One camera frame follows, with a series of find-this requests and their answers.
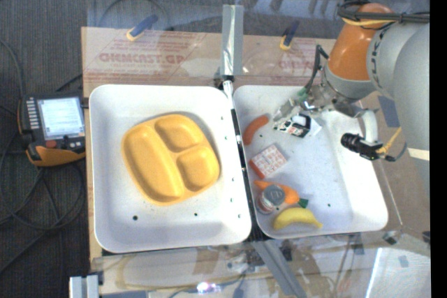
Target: handheld device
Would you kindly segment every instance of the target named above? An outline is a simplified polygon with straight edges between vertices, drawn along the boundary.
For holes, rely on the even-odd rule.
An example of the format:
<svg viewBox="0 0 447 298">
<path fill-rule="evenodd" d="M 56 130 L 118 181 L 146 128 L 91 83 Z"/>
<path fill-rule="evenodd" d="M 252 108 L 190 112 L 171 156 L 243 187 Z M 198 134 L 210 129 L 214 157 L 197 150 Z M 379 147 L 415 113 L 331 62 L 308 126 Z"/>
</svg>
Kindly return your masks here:
<svg viewBox="0 0 447 298">
<path fill-rule="evenodd" d="M 29 160 L 50 167 L 85 157 L 85 122 L 81 93 L 27 94 L 17 121 Z"/>
</svg>

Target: red and white box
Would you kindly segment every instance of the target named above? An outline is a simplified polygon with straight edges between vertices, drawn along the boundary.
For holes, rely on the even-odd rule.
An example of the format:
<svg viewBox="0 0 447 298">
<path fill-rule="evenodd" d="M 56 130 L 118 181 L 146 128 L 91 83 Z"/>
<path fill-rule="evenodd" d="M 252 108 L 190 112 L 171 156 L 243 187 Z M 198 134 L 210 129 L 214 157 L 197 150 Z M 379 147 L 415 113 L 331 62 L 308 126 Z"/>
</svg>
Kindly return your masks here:
<svg viewBox="0 0 447 298">
<path fill-rule="evenodd" d="M 264 149 L 261 153 L 256 154 L 249 161 L 251 169 L 253 169 L 261 179 L 268 177 L 286 163 L 286 158 L 284 158 L 274 144 L 270 145 L 267 149 Z"/>
</svg>

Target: device screen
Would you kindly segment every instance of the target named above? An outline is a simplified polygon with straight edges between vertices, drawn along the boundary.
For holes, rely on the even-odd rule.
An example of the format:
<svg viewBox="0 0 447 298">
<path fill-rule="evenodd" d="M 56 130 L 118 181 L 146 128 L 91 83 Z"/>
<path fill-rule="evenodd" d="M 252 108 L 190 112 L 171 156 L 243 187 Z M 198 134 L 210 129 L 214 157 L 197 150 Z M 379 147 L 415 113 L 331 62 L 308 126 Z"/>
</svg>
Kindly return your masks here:
<svg viewBox="0 0 447 298">
<path fill-rule="evenodd" d="M 78 97 L 42 99 L 38 100 L 38 107 L 46 140 L 85 135 Z"/>
</svg>

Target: small can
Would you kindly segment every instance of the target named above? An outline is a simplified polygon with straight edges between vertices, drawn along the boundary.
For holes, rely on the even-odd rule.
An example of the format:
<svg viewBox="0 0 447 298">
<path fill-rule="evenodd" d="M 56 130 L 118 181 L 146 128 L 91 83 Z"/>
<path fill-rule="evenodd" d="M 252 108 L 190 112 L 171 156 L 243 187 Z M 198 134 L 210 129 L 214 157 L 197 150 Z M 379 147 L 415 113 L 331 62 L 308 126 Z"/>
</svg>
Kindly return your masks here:
<svg viewBox="0 0 447 298">
<path fill-rule="evenodd" d="M 270 185 L 256 198 L 256 209 L 262 214 L 271 214 L 276 206 L 284 202 L 286 194 L 278 185 Z"/>
</svg>

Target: toy banana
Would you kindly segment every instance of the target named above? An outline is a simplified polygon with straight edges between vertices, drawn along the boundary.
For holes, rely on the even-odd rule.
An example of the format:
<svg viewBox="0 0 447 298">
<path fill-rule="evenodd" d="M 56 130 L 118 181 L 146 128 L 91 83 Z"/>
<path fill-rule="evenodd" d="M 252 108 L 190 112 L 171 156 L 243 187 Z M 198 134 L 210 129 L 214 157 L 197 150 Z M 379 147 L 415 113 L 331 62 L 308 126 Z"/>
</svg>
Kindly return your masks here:
<svg viewBox="0 0 447 298">
<path fill-rule="evenodd" d="M 314 214 L 309 209 L 289 207 L 288 209 L 281 211 L 279 215 L 274 218 L 273 228 L 275 230 L 280 230 L 292 223 L 311 223 L 317 228 L 323 227 L 323 224 L 315 218 Z"/>
</svg>

